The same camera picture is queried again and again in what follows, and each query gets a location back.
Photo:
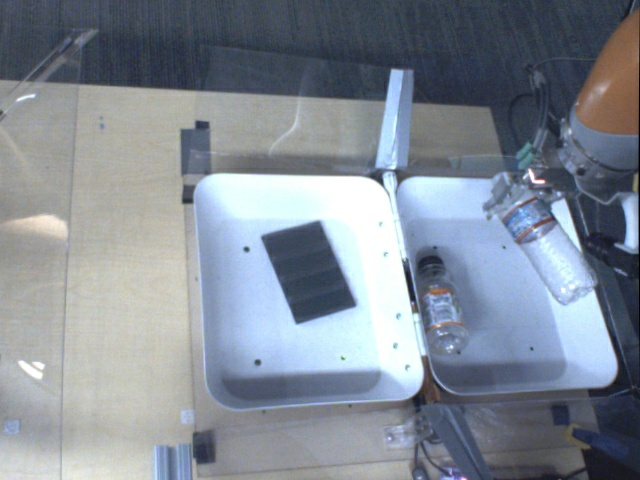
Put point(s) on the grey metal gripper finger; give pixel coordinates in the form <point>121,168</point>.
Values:
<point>500,190</point>

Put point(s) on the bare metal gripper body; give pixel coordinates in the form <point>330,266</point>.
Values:
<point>590,178</point>

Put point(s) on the clear plastic bottle blue label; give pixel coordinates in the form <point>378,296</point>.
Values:
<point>550,248</point>

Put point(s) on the clear bottle black cap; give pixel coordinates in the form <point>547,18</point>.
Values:
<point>440,308</point>

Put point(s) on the black cylinder on white bracket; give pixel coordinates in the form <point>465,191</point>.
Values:
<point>627,218</point>

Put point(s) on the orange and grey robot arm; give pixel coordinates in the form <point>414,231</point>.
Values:
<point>612,93</point>

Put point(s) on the white plastic tray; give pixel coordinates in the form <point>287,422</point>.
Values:
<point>300,368</point>
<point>510,358</point>

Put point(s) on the black flat rectangular packet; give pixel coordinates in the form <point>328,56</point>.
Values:
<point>307,270</point>

